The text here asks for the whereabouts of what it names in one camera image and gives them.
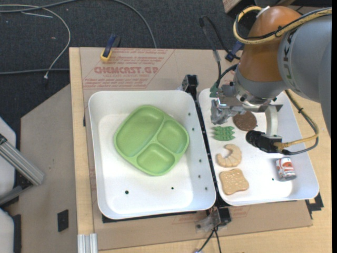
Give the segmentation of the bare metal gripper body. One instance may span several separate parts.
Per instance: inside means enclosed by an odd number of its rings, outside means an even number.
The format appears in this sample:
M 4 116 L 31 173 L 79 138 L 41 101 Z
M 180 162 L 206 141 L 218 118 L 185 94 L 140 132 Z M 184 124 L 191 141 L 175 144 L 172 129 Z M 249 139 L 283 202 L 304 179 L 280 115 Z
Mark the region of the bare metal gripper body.
M 223 84 L 216 88 L 217 114 L 263 112 L 276 100 L 281 90 L 268 84 Z

